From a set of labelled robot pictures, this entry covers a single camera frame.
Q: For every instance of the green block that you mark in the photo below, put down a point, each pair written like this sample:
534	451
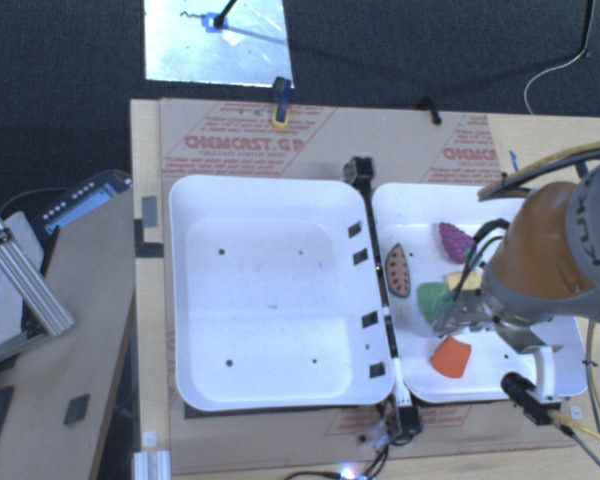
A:
430	299

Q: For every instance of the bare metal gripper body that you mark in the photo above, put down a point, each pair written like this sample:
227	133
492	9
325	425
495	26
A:
475	313

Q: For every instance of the toy watermelon slice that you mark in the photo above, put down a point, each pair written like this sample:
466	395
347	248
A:
398	270

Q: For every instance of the purple toy grapes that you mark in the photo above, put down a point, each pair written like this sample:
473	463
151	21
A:
454	242

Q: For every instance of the yellow block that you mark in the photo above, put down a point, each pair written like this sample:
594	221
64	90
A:
455	280

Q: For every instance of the orange block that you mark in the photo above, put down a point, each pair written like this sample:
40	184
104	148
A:
451	358

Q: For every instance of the brown cardboard board, red print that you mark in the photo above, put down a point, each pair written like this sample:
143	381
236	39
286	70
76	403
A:
405	143

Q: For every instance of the white plastic tray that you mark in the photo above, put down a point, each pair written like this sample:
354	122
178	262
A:
485	368
270	293

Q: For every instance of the thin black and white rod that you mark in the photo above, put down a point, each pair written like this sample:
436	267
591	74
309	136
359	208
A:
380	268

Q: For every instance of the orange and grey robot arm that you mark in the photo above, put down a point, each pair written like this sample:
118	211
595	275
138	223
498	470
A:
545	248

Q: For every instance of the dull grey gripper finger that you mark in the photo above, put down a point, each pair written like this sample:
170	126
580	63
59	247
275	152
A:
442	324

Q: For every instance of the black cylinder on white bracket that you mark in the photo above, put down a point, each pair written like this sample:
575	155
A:
522	393

